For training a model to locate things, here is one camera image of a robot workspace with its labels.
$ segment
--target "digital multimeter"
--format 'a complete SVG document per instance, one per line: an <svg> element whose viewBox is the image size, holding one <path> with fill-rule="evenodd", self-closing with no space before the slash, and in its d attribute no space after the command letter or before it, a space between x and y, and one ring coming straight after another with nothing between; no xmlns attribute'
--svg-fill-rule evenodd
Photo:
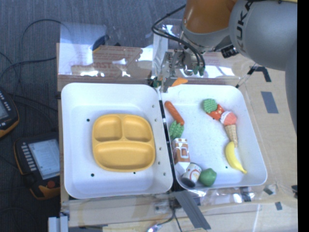
<svg viewBox="0 0 309 232"><path fill-rule="evenodd" d="M17 108L11 97L0 87L0 138L19 123Z"/></svg>
<svg viewBox="0 0 309 232"><path fill-rule="evenodd" d="M36 199L60 194L58 133L20 138L14 143L14 155L25 186Z"/></svg>

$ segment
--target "orange carrot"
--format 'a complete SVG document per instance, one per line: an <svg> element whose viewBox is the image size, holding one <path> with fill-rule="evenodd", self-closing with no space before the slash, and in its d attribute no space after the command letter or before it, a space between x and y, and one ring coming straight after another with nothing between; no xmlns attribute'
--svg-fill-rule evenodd
<svg viewBox="0 0 309 232"><path fill-rule="evenodd" d="M177 123L180 123L181 126L184 125L184 120L181 115L178 113L174 105L170 101L164 103L165 107L168 109L172 117L176 120Z"/></svg>

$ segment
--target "chocolate milk carton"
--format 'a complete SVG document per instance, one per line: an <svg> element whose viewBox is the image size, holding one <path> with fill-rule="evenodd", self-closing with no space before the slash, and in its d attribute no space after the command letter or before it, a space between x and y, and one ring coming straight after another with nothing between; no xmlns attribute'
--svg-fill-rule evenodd
<svg viewBox="0 0 309 232"><path fill-rule="evenodd" d="M185 138L175 138L172 141L174 166L180 174L185 173L190 164L188 141Z"/></svg>

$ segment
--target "yellow banana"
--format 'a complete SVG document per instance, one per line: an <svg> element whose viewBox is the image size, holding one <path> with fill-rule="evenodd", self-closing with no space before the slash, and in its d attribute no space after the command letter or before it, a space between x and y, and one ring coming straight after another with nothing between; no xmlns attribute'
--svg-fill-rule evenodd
<svg viewBox="0 0 309 232"><path fill-rule="evenodd" d="M247 173L247 171L243 169L241 163L238 161L238 159L235 156L235 145L234 145L233 141L229 142L226 145L226 147L225 147L225 156L226 156L226 159L227 159L228 163L230 164L230 166L232 168L240 170L244 174Z"/></svg>

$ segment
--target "soda can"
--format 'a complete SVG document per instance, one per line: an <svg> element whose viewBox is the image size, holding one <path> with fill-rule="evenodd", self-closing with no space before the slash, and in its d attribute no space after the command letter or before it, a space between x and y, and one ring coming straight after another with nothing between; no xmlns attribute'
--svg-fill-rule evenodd
<svg viewBox="0 0 309 232"><path fill-rule="evenodd" d="M200 174L202 172L202 168L198 166L196 163L191 162L187 167L185 173L182 175L182 182L189 187L194 187Z"/></svg>

